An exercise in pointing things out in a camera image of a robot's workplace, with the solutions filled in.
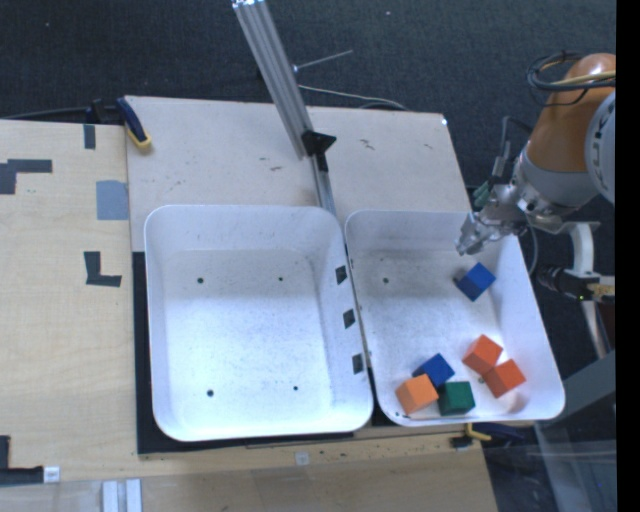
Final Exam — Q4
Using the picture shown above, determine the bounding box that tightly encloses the black cylinder on white bracket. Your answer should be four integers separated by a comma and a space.
535, 221, 616, 357

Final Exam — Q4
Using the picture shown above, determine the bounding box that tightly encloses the blue cube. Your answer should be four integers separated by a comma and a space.
453, 261, 498, 303
411, 352, 457, 389

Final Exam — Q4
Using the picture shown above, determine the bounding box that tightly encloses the light orange cube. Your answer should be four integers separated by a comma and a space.
394, 372, 441, 417

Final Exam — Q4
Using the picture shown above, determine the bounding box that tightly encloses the white plastic tray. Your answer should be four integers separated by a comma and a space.
343, 208, 568, 429
143, 203, 376, 444

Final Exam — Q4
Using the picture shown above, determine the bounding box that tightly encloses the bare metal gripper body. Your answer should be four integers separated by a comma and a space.
472, 172, 557, 240

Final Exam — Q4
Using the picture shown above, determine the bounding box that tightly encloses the green cube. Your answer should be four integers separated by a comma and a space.
437, 380, 477, 418

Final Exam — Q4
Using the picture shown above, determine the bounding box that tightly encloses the pale wood board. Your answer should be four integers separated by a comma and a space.
123, 94, 532, 457

